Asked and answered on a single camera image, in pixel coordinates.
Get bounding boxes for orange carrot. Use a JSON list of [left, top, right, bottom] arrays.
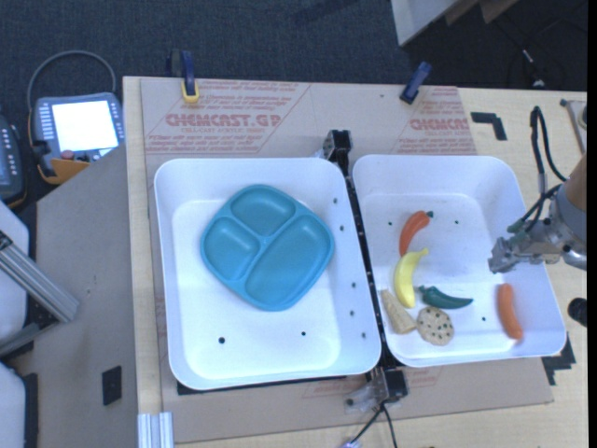
[[398, 209, 435, 258]]

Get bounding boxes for tan chocolate chip biscuit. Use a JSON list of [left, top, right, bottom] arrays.
[[415, 306, 455, 347]]

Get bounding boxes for green chili pepper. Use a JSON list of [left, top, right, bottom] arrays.
[[417, 285, 475, 311]]

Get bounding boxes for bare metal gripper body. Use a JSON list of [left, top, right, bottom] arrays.
[[511, 219, 588, 272]]

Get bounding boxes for thin black and white rod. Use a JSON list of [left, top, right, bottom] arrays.
[[339, 155, 389, 371]]

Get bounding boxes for orange sausage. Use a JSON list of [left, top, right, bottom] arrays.
[[495, 282, 525, 342]]

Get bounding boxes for yellow banana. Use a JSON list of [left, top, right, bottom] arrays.
[[393, 246, 430, 310]]

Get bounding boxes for white plastic tray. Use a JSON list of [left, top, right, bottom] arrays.
[[153, 157, 383, 391], [351, 153, 568, 369]]

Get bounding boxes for brown cardboard board red print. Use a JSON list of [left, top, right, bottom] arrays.
[[139, 77, 556, 431]]

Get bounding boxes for black block with thin wires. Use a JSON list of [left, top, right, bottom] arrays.
[[321, 129, 353, 163], [344, 367, 410, 413]]

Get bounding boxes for blue divided plate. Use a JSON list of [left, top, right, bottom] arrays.
[[200, 183, 337, 313]]

